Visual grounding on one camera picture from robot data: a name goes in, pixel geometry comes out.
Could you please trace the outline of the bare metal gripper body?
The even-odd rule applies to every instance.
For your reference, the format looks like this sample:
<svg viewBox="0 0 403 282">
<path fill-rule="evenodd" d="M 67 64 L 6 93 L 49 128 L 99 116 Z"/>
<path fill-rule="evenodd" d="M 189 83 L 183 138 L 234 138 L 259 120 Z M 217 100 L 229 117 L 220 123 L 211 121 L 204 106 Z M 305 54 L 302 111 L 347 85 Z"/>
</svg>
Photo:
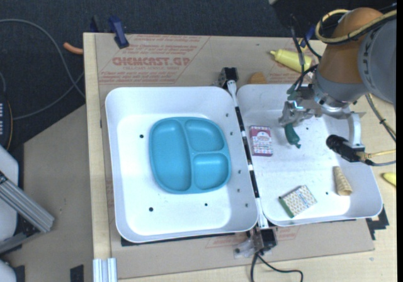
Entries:
<svg viewBox="0 0 403 282">
<path fill-rule="evenodd" d="M 313 109 L 315 110 L 315 116 L 313 117 L 327 115 L 337 120 L 345 120 L 351 115 L 358 115 L 358 118 L 362 118 L 365 115 L 363 111 L 355 112 L 351 110 L 349 101 L 338 101 L 318 86 L 301 86 L 294 93 L 294 111 Z"/>
</svg>

